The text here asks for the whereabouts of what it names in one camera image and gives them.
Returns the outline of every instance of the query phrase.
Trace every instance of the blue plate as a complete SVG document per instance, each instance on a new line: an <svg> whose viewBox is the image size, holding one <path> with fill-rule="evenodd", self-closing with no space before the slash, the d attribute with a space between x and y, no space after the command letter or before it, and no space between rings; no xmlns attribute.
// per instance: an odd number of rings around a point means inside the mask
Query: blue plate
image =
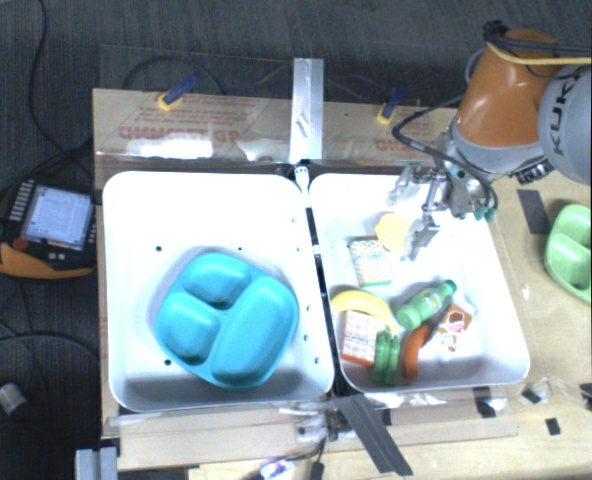
<svg viewBox="0 0 592 480"><path fill-rule="evenodd" d="M156 339L188 371L222 388L249 391L273 373L298 317L296 297L278 279L208 252L190 261L167 292Z"/></svg>

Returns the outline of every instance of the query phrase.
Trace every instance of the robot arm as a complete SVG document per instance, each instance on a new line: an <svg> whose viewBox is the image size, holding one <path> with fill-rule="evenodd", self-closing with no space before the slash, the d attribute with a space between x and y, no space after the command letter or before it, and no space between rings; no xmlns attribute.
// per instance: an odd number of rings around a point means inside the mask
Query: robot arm
<svg viewBox="0 0 592 480"><path fill-rule="evenodd" d="M509 30L500 22L488 22L484 38L487 48L462 99L443 104L460 101L436 148L402 134L407 123L434 108L392 130L397 140L431 155L435 164L407 175L411 183L432 184L411 259L438 232L433 211L449 208L456 218L474 213L491 220L498 206L492 183L499 178L527 184L557 169L591 184L591 51L561 46L535 30Z"/></svg>

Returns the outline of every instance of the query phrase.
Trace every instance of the yellow banana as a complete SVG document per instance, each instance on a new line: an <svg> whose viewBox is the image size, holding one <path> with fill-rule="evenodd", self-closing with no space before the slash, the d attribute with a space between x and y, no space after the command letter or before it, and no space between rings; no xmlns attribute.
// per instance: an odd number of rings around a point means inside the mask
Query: yellow banana
<svg viewBox="0 0 592 480"><path fill-rule="evenodd" d="M334 311L360 311L367 313L383 322L389 330L396 332L400 325L394 319L389 304L383 299L376 297L363 290L345 290L332 297L330 301Z"/></svg>

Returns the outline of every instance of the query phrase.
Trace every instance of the dark gray floor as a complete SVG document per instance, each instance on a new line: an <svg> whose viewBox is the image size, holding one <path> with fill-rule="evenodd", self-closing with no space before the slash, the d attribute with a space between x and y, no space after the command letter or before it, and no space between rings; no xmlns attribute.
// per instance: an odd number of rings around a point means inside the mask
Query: dark gray floor
<svg viewBox="0 0 592 480"><path fill-rule="evenodd" d="M405 103L433 105L465 89L465 65L493 19L543 30L563 43L592 42L592 0L1 3L0 190L87 140L92 88L120 87L134 63L130 56L140 58L143 49L211 63L218 55L280 61L277 66L294 57L323 58L328 99L380 103L405 82ZM144 65L128 88L164 87L166 77L183 73L183 62ZM289 97L289 71L278 71L268 84L223 63L213 67L210 92ZM92 168L89 151L80 163ZM72 163L56 174L89 184ZM0 385L17 383L30 401L25 422L11 422L0 408L0 479L73 478L73 451L97 444L98 366L86 352L97 353L97 287L95 275L55 283L0 275L0 338L26 336L0 342Z"/></svg>

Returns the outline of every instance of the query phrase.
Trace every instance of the screen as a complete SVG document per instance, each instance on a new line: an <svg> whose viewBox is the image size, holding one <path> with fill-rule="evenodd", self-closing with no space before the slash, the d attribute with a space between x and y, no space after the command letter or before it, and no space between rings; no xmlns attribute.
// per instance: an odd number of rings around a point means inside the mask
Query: screen
<svg viewBox="0 0 592 480"><path fill-rule="evenodd" d="M88 195L38 185L21 237L82 251L93 209Z"/></svg>

